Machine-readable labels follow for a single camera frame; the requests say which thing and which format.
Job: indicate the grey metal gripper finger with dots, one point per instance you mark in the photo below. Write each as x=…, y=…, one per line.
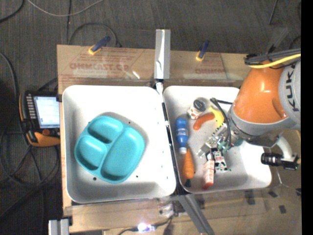
x=209, y=156
x=202, y=150

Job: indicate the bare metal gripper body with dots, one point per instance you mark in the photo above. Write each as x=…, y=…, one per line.
x=217, y=138

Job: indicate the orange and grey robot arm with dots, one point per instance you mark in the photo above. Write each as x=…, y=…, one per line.
x=259, y=99

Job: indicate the white carton black print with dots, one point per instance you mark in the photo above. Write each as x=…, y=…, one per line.
x=221, y=164

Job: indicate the orange carton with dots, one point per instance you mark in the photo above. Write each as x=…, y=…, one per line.
x=209, y=175

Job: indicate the orange carrot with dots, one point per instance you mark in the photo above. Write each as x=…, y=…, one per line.
x=188, y=166

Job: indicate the yellow banana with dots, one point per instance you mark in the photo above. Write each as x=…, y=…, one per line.
x=219, y=116

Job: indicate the orange sausage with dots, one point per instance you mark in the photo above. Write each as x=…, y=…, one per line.
x=203, y=121

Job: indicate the blue plastic bottle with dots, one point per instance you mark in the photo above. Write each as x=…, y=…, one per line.
x=181, y=131

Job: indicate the white and red can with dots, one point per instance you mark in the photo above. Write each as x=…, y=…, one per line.
x=195, y=111

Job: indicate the white plastic tray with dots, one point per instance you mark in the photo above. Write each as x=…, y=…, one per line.
x=115, y=99
x=247, y=170

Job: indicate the blue divided plate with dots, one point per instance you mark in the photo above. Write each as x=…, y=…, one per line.
x=122, y=150

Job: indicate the brown cardboard board red print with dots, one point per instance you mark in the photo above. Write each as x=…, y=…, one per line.
x=110, y=67

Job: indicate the black cylinder on white bracket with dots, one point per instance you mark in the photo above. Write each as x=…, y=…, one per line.
x=274, y=159

